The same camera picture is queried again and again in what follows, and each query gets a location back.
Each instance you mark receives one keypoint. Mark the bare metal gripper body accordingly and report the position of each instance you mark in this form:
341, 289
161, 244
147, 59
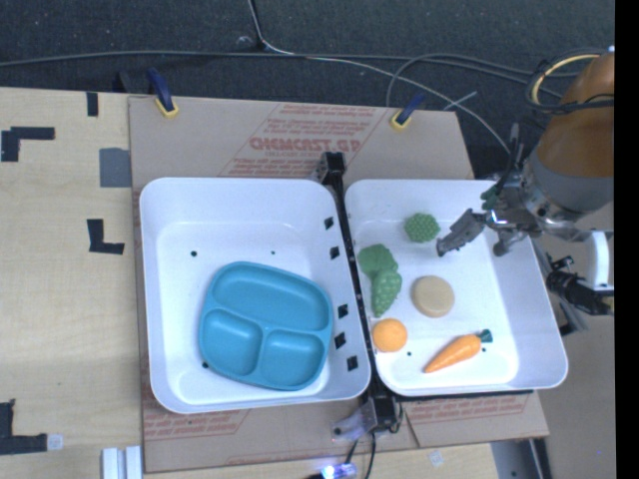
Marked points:
521, 207

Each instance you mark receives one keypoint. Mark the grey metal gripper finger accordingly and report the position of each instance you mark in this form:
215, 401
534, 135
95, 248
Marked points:
506, 242
461, 232

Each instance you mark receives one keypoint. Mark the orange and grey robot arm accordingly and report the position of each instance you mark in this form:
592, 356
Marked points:
579, 138

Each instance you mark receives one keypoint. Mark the round green grape cluster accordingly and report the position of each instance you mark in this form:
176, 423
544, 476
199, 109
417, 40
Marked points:
422, 227

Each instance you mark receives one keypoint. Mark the white plastic tray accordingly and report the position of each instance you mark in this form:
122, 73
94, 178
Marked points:
479, 292
239, 217

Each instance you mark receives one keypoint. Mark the beige round biscuit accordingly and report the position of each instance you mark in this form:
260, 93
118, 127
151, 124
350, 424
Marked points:
432, 296

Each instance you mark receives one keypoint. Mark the green broccoli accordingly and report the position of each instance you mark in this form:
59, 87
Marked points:
377, 260

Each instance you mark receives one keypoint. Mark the long green grape bunch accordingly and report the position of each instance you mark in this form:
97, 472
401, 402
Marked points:
387, 290

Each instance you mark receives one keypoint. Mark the thin black rod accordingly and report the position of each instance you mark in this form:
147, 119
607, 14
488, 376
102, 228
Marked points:
349, 247

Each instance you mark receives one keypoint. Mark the orange carrot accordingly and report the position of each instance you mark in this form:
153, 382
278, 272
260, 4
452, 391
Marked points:
454, 352

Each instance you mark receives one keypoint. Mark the orange fruit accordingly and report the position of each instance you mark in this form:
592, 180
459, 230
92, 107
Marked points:
389, 335

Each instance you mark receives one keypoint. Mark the blue divided plate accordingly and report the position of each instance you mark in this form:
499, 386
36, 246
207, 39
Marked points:
264, 317

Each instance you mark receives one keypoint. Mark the brown cardboard board, red print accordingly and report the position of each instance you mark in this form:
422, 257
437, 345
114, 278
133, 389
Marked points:
209, 138

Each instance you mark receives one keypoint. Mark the black cylinder on white bracket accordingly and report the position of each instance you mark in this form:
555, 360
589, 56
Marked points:
574, 287

